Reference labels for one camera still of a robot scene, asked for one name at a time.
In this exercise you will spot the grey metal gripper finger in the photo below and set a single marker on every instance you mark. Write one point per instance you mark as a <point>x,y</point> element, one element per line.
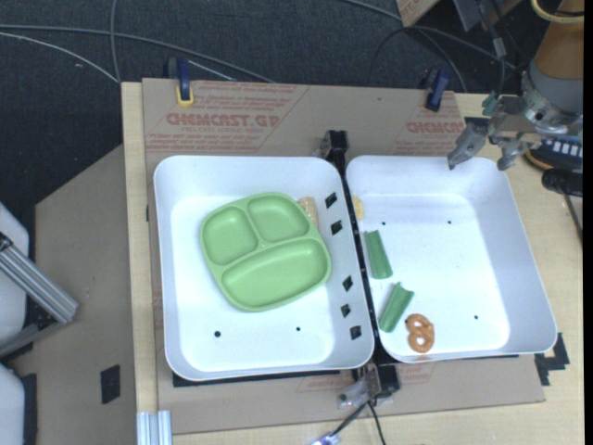
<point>468,146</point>
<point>509,153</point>

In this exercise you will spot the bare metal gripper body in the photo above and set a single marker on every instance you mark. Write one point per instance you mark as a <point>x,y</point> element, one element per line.
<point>533,116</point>

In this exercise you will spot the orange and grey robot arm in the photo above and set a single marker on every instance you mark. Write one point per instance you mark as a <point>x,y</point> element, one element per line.
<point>560,40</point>

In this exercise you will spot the white plastic tray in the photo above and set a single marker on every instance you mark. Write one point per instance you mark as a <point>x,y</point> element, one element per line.
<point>259,341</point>
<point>445,267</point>

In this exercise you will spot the small yellow toy food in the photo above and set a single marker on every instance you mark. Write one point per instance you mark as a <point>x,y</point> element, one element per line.
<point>358,207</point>

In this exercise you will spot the green celery stick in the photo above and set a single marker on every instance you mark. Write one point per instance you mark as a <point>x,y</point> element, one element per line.
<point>395,308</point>
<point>378,255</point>

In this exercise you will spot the thin black rod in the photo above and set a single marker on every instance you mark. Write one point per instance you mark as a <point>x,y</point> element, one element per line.
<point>359,248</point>

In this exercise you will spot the beige biscuit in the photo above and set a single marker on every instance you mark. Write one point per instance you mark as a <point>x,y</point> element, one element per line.
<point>310,209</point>

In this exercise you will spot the orange pretzel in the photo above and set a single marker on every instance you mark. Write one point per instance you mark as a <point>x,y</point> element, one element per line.
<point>420,334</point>

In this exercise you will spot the brown cardboard board, red print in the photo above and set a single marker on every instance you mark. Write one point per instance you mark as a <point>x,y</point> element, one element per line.
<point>241,118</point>

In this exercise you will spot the green divided plate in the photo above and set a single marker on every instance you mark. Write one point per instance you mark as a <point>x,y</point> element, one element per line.
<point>264,253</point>

